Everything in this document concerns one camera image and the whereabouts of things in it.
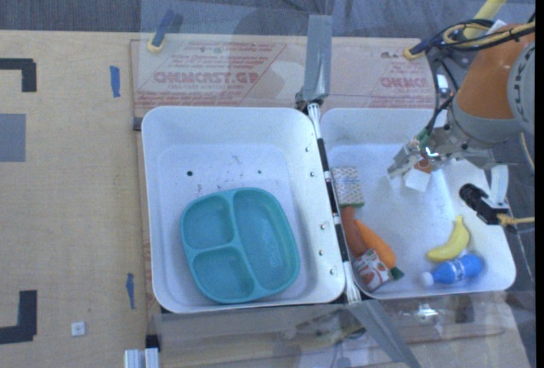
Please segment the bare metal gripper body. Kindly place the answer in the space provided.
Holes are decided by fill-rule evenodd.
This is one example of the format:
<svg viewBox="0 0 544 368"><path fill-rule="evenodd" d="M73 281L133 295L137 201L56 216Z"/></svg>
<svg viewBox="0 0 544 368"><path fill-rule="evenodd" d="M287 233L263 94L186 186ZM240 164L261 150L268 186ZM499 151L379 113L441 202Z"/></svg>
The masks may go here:
<svg viewBox="0 0 544 368"><path fill-rule="evenodd" d="M430 151L455 152L456 161L468 161L479 169L491 169L496 165L491 147L466 135L454 124L445 124L433 129L424 128L418 146L421 155L427 160Z"/></svg>

